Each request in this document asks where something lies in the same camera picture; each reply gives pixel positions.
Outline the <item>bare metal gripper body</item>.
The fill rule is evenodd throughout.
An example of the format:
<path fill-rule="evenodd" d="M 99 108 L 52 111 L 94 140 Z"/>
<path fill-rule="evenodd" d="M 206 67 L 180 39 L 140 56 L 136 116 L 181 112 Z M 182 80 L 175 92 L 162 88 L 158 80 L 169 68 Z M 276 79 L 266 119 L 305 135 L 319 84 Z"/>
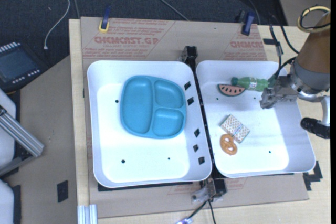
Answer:
<path fill-rule="evenodd" d="M 273 108 L 277 103 L 295 102 L 302 80 L 294 75 L 279 76 L 272 87 L 264 88 L 259 101 L 262 109 Z"/>

